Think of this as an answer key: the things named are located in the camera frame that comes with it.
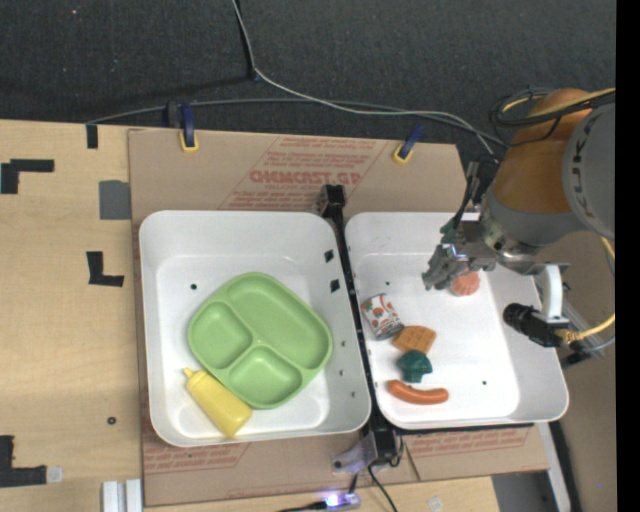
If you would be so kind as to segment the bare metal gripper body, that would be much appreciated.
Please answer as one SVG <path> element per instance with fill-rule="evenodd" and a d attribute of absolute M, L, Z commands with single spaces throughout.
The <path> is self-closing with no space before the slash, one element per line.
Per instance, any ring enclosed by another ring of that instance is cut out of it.
<path fill-rule="evenodd" d="M 527 274 L 539 252 L 538 247 L 510 235 L 491 213 L 481 214 L 477 220 L 462 220 L 450 246 L 452 256 L 474 271 L 490 271 L 501 265 Z"/>

